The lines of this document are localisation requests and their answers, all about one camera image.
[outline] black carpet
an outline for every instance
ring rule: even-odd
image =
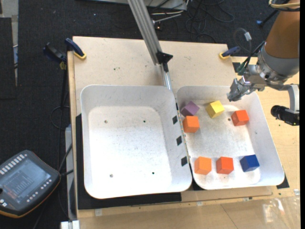
[[[166,41],[226,43],[236,46],[234,31],[245,28],[252,36],[253,46],[266,39],[276,16],[260,28],[256,20],[264,20],[273,12],[269,0],[193,0],[188,12],[162,23],[158,38]],[[193,20],[190,15],[197,11]],[[64,155],[64,132],[50,122],[52,110],[60,105],[62,70],[55,62],[47,60],[42,49],[50,42],[55,48],[65,51],[64,40],[72,36],[141,39],[128,5],[101,3],[83,0],[19,0],[19,78],[16,99],[0,100],[0,163],[21,150],[29,149],[47,164],[56,168],[59,156]],[[237,55],[247,55],[240,51]],[[60,112],[55,113],[58,121]],[[64,112],[66,127],[69,122],[68,109]],[[66,221],[61,209],[66,209],[65,183],[52,195],[37,226],[38,229],[57,229]],[[0,216],[1,229],[31,229],[43,206],[21,219]]]
[[[16,96],[11,18],[0,18],[0,99]]]

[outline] purple cube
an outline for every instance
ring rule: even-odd
[[[194,116],[199,110],[199,107],[190,101],[181,111],[180,113],[184,115],[184,117],[191,115]]]

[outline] yellow cube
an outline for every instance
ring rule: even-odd
[[[215,118],[217,116],[220,116],[224,112],[224,107],[221,104],[221,102],[218,100],[218,101],[210,103],[205,108],[205,110],[208,112],[208,114],[211,118]]]

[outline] blue cube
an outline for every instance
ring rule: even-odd
[[[242,165],[244,172],[252,171],[259,167],[259,163],[258,163],[256,155],[244,156],[240,160],[240,164]]]

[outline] orange cube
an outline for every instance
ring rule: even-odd
[[[194,172],[201,175],[207,175],[212,170],[212,159],[199,156],[195,160]]]
[[[184,132],[195,133],[200,128],[197,116],[186,116],[182,124]]]
[[[245,110],[236,110],[232,115],[231,119],[235,126],[237,125],[245,125],[249,121],[249,116],[247,111]]]
[[[234,171],[233,159],[230,157],[220,157],[216,161],[216,170],[219,174],[230,174]]]

